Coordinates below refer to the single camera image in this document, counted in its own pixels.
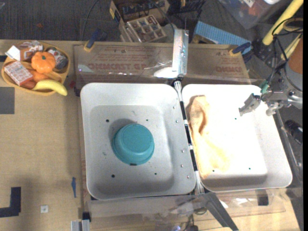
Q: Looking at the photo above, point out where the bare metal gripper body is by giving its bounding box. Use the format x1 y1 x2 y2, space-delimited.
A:
261 80 304 110

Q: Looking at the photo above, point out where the teal bowl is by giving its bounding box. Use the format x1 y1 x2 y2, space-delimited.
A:
111 122 155 166

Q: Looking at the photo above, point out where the small printed can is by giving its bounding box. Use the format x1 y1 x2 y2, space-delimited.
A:
46 47 69 71

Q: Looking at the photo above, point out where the black cylinder on white bracket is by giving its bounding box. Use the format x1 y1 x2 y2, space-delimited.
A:
283 119 304 145

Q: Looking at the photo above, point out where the thin black and white rod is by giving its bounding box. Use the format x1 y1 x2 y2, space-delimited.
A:
173 79 205 195

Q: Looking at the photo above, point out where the orange carrot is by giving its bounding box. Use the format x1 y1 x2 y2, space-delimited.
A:
28 69 51 83

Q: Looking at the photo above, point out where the red sausage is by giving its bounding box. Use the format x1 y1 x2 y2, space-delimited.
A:
21 80 37 90

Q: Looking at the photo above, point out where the yellow banana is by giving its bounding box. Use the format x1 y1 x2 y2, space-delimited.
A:
32 79 68 97

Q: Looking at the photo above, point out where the yellow divided plate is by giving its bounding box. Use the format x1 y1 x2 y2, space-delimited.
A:
0 40 71 97

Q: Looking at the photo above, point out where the tan orange cloth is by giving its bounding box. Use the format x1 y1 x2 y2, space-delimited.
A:
187 95 232 180

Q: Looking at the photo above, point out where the pink and white carton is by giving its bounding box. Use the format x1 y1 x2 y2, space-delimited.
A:
3 61 34 87

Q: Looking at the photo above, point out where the orange pumpkin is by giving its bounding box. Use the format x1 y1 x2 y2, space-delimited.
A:
30 51 57 75

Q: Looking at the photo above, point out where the white plastic tray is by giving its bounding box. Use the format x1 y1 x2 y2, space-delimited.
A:
79 81 197 201
181 83 294 193

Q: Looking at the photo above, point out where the white and orange carton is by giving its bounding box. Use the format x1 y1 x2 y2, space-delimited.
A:
4 40 44 62

